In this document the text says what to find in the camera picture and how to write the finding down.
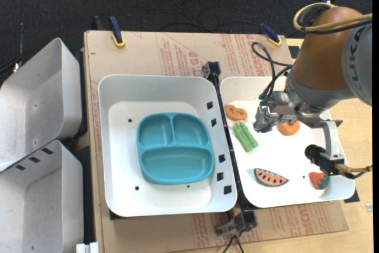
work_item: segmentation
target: cardboard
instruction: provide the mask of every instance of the cardboard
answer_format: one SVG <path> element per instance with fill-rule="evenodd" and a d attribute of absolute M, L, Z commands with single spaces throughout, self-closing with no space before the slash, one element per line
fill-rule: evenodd
<path fill-rule="evenodd" d="M 110 31 L 88 31 L 84 37 L 95 232 L 100 251 L 164 253 L 225 246 L 229 237 L 216 235 L 216 227 L 227 222 L 224 213 L 111 220 L 104 195 L 98 83 L 104 76 L 117 73 L 198 76 L 207 61 L 220 62 L 222 78 L 270 76 L 269 63 L 251 51 L 251 43 L 260 41 L 274 60 L 292 63 L 286 39 L 275 47 L 262 35 L 141 32 L 122 32 L 122 35 L 125 48 L 114 45 Z M 258 227 L 242 234 L 243 244 L 348 230 L 339 201 L 259 209 L 255 213 Z"/>

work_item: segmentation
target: blue and yellow clamp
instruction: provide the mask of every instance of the blue and yellow clamp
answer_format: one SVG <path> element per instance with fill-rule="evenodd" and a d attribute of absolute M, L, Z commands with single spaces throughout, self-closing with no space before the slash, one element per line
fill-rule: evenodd
<path fill-rule="evenodd" d="M 115 16 L 110 16 L 109 18 L 109 23 L 111 25 L 111 29 L 113 32 L 112 39 L 114 41 L 114 44 L 117 47 L 124 47 L 125 46 L 125 41 L 121 35 L 121 30 L 120 26 L 118 25 L 118 22 L 116 20 Z"/>
<path fill-rule="evenodd" d="M 269 27 L 268 25 L 261 23 L 258 26 L 259 32 L 266 35 L 268 37 L 268 41 L 271 42 L 275 46 L 280 46 L 282 41 L 279 38 L 279 36 L 276 34 L 276 32 Z"/>

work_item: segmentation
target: orange toy food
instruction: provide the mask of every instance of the orange toy food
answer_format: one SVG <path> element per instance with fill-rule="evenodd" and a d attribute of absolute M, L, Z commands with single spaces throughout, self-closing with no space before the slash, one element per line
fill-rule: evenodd
<path fill-rule="evenodd" d="M 285 123 L 278 124 L 278 130 L 286 136 L 296 134 L 300 129 L 300 122 L 296 120 L 294 123 L 290 123 L 288 120 Z"/>
<path fill-rule="evenodd" d="M 229 104 L 225 105 L 225 114 L 229 119 L 232 120 L 245 120 L 248 116 L 247 112 L 242 108 L 236 108 L 235 106 Z"/>

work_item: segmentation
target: hole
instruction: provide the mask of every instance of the hole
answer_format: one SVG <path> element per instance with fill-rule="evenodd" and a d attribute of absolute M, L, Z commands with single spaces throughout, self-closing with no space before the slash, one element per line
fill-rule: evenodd
<path fill-rule="evenodd" d="M 224 195 L 229 194 L 231 192 L 232 192 L 232 186 L 231 185 L 227 185 L 224 187 Z"/>
<path fill-rule="evenodd" d="M 45 152 L 48 155 L 51 155 L 52 153 L 54 153 L 52 150 L 49 150 L 48 148 L 43 148 L 43 149 L 41 149 L 41 151 Z"/>
<path fill-rule="evenodd" d="M 225 161 L 225 155 L 222 154 L 222 155 L 219 155 L 219 162 L 224 162 Z"/>
<path fill-rule="evenodd" d="M 217 181 L 223 180 L 224 179 L 224 173 L 217 173 Z"/>
<path fill-rule="evenodd" d="M 20 171 L 23 171 L 23 170 L 26 169 L 26 168 L 25 168 L 24 166 L 22 166 L 22 165 L 17 165 L 15 168 L 16 168 L 16 169 L 19 169 Z"/>
<path fill-rule="evenodd" d="M 38 158 L 36 158 L 36 157 L 30 157 L 29 160 L 31 160 L 31 161 L 33 161 L 33 162 L 35 162 L 35 163 L 38 163 L 38 162 L 41 161 L 40 159 L 38 159 Z"/>

